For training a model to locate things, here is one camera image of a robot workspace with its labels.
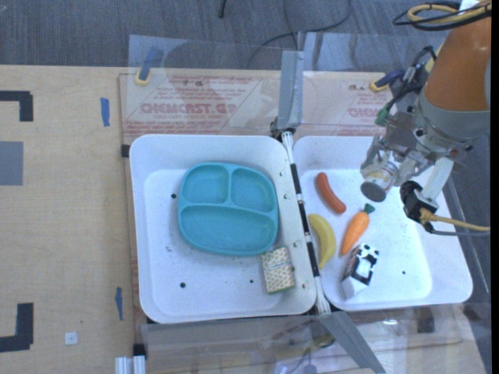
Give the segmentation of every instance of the gray carpet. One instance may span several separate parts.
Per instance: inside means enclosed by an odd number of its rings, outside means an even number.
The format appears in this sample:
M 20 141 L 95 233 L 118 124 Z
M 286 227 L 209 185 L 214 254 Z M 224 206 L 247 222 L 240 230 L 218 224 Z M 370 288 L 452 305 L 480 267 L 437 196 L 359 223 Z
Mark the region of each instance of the gray carpet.
M 397 27 L 391 20 L 429 1 L 435 0 L 352 0 L 349 18 L 327 30 L 312 69 L 387 72 L 408 65 L 420 48 L 437 47 L 446 33 Z M 283 0 L 227 0 L 225 15 L 219 18 L 221 0 L 0 0 L 0 64 L 127 66 L 133 55 L 130 36 L 144 35 L 241 44 L 242 50 L 232 52 L 234 62 L 207 62 L 206 57 L 215 56 L 209 46 L 216 44 L 198 44 L 197 55 L 192 49 L 189 54 L 178 51 L 172 59 L 182 60 L 184 66 L 243 67 L 247 54 L 255 51 L 248 45 L 258 46 L 290 31 L 286 12 L 292 30 L 311 30 L 338 21 L 346 2 L 287 0 L 285 5 Z M 290 37 L 269 45 L 294 47 Z M 260 56 L 252 62 L 263 64 L 270 65 L 271 60 Z M 490 220 L 489 144 L 486 137 L 479 140 L 467 168 L 453 175 L 446 190 L 449 194 L 454 188 L 459 194 L 452 213 L 477 224 Z M 462 243 L 476 284 L 470 306 L 490 306 L 490 237 Z M 472 307 L 470 318 L 491 372 L 490 308 Z

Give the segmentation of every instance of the wooden board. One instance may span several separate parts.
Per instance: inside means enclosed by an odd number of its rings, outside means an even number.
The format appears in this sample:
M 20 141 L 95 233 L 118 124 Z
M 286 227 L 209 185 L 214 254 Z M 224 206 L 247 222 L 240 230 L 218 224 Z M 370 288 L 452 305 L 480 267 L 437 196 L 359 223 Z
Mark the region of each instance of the wooden board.
M 23 185 L 0 186 L 0 337 L 14 335 L 17 304 L 34 304 L 34 342 L 0 353 L 0 372 L 113 372 L 134 342 L 122 69 L 0 70 L 0 90 L 34 96 L 33 122 L 19 121 L 18 104 L 0 102 L 0 140 L 23 143 Z M 77 344 L 65 345 L 68 332 Z

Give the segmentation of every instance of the toy banana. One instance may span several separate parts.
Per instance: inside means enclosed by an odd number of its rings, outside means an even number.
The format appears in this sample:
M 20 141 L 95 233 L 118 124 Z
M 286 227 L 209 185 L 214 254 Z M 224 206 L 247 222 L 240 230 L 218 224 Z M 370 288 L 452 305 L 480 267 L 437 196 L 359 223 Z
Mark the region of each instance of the toy banana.
M 321 215 L 311 213 L 308 215 L 310 226 L 316 231 L 319 236 L 320 243 L 320 258 L 319 269 L 324 267 L 324 264 L 333 257 L 336 252 L 336 235 L 329 224 Z

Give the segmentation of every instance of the blue divided plate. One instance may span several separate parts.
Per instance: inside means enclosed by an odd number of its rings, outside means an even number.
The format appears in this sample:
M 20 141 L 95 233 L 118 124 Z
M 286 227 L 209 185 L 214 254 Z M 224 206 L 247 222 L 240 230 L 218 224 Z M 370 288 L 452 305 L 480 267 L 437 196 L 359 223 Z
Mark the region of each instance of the blue divided plate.
M 180 185 L 178 219 L 182 236 L 198 249 L 259 255 L 272 246 L 278 232 L 274 183 L 237 164 L 195 165 Z

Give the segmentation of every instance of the toy sausage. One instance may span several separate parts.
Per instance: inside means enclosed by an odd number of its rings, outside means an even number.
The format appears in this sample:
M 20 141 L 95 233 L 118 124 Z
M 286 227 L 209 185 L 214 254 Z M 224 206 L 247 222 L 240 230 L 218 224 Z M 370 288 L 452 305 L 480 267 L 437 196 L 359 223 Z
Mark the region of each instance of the toy sausage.
M 317 175 L 315 182 L 320 195 L 334 212 L 343 213 L 346 211 L 346 205 L 334 194 L 327 175 L 323 171 Z

